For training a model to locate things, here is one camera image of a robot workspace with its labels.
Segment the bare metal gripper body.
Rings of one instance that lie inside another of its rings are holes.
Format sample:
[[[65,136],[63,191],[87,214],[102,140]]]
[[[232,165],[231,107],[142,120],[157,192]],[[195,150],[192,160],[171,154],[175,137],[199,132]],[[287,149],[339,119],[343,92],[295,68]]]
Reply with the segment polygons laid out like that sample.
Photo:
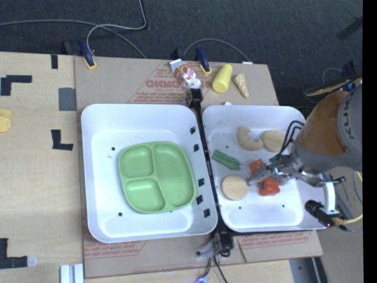
[[[305,165],[302,160],[293,154],[277,154],[269,159],[267,166],[272,174],[286,175],[290,179],[301,180],[310,186],[319,187],[323,184],[323,174]]]

